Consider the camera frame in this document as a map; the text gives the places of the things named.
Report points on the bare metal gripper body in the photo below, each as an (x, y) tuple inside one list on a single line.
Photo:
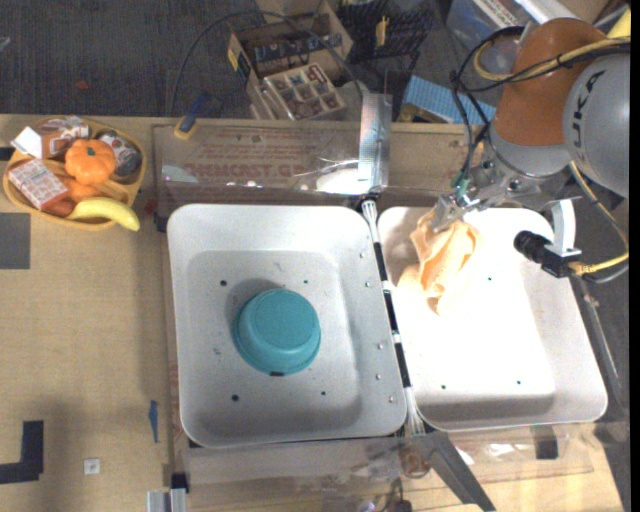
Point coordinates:
[(492, 187)]

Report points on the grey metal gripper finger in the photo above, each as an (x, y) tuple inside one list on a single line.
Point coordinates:
[(441, 221)]

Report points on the pale orange cloth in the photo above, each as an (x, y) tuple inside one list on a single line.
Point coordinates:
[(445, 265)]

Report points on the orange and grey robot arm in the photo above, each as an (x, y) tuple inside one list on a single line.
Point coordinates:
[(537, 95)]

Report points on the white plastic tray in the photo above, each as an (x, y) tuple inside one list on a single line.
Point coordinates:
[(500, 350), (280, 230)]

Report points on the teal bowl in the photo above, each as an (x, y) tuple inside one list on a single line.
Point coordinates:
[(277, 332)]

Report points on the orange divided plate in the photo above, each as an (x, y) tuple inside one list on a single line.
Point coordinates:
[(131, 192)]

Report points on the small red and white can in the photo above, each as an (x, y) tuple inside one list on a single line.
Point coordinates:
[(122, 150)]

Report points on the yellow banana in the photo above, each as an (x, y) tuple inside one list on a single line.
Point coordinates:
[(107, 209)]

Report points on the orange pumpkin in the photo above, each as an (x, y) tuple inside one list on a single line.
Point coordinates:
[(90, 161)]

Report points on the orange carrot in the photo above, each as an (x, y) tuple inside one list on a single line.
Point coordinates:
[(85, 191)]

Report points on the red sausage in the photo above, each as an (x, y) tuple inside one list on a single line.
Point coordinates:
[(60, 207)]

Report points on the white and brown small carton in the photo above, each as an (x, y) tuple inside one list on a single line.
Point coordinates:
[(50, 139)]

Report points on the white and red flat carton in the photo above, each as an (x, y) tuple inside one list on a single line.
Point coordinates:
[(37, 182)]

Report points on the black cylinder on white bracket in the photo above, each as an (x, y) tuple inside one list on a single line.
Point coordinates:
[(550, 255)]

